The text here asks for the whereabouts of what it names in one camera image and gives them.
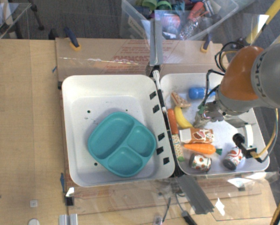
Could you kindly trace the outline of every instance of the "yellow pole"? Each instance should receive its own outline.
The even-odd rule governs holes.
[[[269,24],[269,22],[274,18],[274,16],[278,13],[279,10],[280,10],[280,0],[275,0],[274,3],[269,7],[267,12],[265,13],[265,15],[268,15],[269,18],[267,22],[264,24],[263,28]],[[252,44],[259,37],[262,30],[259,31],[259,27],[255,26],[251,34],[246,37],[246,42],[248,44]]]

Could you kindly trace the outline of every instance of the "candy bar wrapper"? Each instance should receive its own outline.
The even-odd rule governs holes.
[[[184,162],[185,158],[184,158],[184,153],[183,153],[183,148],[181,145],[181,141],[179,140],[179,136],[178,134],[173,134],[172,135],[172,141],[173,141],[173,145],[174,145],[174,150],[176,152],[176,156],[179,162]]]
[[[187,128],[179,131],[180,141],[183,143],[211,143],[214,141],[212,129]]]

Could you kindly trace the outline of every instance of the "red and white can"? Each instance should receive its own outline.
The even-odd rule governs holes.
[[[192,153],[189,165],[191,168],[208,172],[211,168],[212,159],[201,154]]]
[[[241,149],[239,149],[238,147],[234,147],[224,158],[223,165],[230,170],[235,170],[242,159],[243,154],[241,152]]]

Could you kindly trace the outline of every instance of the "white tray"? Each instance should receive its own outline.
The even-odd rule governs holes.
[[[155,83],[144,75],[79,75],[62,84],[69,172],[82,187],[127,181],[163,179],[175,168]],[[135,176],[122,178],[97,163],[87,149],[94,128],[109,114],[126,112],[156,137],[157,148],[146,166]],[[158,141],[158,135],[165,137]]]
[[[210,88],[212,89],[216,85],[220,84],[222,76],[217,74],[210,75]],[[163,98],[166,104],[166,108],[174,108],[175,104],[170,98],[172,91],[177,92],[181,97],[190,101],[188,96],[188,89],[190,87],[205,87],[206,86],[206,74],[197,73],[197,74],[168,74],[161,79],[161,88]],[[183,114],[190,123],[194,123],[195,113],[198,110],[197,107],[200,104],[201,100],[192,100],[191,107],[183,109]],[[257,147],[260,152],[264,147],[265,143],[261,134],[261,131],[258,126],[256,116],[253,109],[249,112],[244,113],[240,116],[243,120],[252,124],[254,146]],[[223,174],[223,173],[243,173],[243,172],[258,172],[265,170],[269,165],[269,159],[263,163],[257,162],[255,159],[243,159],[238,165],[237,169],[231,171],[225,168],[222,164],[222,160],[225,158],[226,154],[235,147],[235,143],[232,140],[232,137],[236,133],[241,133],[244,135],[243,129],[236,129],[225,121],[222,122],[209,122],[205,125],[205,128],[213,129],[215,141],[212,143],[215,147],[221,147],[223,149],[222,155],[213,154],[210,157],[212,158],[212,166],[210,171],[207,174]],[[183,149],[185,162],[179,162],[180,168],[186,174],[203,174],[206,173],[195,170],[189,167],[188,161],[191,155],[190,150]]]

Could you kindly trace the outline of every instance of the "gray carpet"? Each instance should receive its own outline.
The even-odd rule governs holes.
[[[253,14],[264,14],[275,0],[256,0],[238,14],[229,18],[213,34],[214,42],[226,43],[236,41],[243,36],[245,24],[243,18]],[[48,33],[55,29],[64,37],[63,28],[68,26],[79,38],[119,38],[121,17],[121,0],[34,0],[45,30],[38,30],[36,19],[28,12],[28,31],[30,39],[48,39]],[[255,45],[268,47],[280,34],[280,11],[267,25]],[[255,109],[265,142],[268,142],[273,131],[274,111],[268,108]],[[279,136],[271,155],[268,171],[280,173],[280,121]],[[280,176],[271,183],[276,202],[280,200]]]

